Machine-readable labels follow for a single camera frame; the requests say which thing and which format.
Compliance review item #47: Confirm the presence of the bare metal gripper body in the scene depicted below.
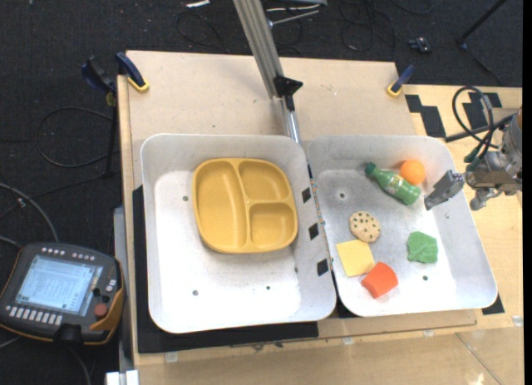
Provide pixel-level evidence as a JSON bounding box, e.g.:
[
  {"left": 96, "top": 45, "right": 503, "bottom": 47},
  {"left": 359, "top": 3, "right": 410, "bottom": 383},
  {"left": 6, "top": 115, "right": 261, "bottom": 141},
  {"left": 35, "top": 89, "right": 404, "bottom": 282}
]
[{"left": 465, "top": 126, "right": 524, "bottom": 195}]

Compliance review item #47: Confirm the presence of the orange ball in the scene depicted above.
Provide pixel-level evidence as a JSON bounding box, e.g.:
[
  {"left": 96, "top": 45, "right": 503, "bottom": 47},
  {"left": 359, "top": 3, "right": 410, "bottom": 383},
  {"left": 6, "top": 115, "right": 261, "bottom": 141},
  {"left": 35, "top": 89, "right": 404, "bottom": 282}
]
[{"left": 399, "top": 159, "right": 426, "bottom": 187}]

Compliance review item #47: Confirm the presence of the green plastic bottle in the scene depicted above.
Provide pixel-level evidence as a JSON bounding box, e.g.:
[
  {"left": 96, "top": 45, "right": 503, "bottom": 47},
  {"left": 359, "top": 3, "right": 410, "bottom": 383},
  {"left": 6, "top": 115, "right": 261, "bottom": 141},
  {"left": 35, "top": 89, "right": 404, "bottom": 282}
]
[{"left": 364, "top": 161, "right": 422, "bottom": 206}]

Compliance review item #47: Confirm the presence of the green lettuce leaf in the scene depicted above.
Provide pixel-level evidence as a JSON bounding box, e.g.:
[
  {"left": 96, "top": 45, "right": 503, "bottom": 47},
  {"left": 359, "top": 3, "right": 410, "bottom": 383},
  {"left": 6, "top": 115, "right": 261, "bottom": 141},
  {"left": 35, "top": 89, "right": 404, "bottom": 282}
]
[{"left": 406, "top": 230, "right": 439, "bottom": 264}]

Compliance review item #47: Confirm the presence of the chocolate chip biscuit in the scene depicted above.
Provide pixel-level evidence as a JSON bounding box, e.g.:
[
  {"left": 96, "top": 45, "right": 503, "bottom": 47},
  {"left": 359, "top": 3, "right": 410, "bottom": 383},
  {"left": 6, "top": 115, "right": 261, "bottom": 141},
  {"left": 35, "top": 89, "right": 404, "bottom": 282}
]
[{"left": 348, "top": 210, "right": 382, "bottom": 244}]

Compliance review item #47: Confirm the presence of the white plastic tray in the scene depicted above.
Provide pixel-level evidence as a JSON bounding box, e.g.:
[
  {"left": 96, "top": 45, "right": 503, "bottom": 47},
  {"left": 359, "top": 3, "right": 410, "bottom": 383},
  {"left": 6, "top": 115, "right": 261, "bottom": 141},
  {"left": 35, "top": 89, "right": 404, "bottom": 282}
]
[
  {"left": 140, "top": 132, "right": 338, "bottom": 334},
  {"left": 307, "top": 134, "right": 499, "bottom": 318}
]

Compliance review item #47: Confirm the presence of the orange wedge block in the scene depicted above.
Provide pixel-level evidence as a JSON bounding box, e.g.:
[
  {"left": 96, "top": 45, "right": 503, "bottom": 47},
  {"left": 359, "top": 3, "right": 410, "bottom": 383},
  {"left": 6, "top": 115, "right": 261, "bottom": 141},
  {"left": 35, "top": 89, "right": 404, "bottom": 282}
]
[{"left": 361, "top": 261, "right": 399, "bottom": 299}]

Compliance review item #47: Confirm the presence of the yellow cheese slice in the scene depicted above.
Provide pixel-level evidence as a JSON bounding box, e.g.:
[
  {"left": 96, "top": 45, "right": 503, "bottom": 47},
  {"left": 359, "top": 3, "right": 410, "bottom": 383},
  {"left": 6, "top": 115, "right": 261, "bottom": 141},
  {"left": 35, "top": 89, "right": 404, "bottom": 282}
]
[{"left": 335, "top": 239, "right": 377, "bottom": 278}]

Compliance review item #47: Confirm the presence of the thin rod between trays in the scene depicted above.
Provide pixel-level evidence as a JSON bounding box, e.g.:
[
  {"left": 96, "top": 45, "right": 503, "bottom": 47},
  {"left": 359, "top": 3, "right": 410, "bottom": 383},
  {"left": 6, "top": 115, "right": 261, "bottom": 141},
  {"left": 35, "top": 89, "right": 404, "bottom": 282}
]
[{"left": 283, "top": 96, "right": 334, "bottom": 275}]

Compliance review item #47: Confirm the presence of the yellow divided plate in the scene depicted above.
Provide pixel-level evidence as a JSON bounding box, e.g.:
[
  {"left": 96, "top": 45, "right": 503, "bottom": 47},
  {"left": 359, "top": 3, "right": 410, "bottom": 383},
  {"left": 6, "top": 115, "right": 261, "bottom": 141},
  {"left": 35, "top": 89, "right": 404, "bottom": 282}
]
[{"left": 191, "top": 157, "right": 299, "bottom": 254}]

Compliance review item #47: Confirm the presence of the pale wood board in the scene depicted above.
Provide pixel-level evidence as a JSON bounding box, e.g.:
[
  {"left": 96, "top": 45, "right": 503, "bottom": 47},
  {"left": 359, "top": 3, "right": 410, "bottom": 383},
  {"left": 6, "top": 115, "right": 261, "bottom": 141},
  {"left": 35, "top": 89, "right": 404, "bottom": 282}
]
[{"left": 117, "top": 50, "right": 478, "bottom": 367}]

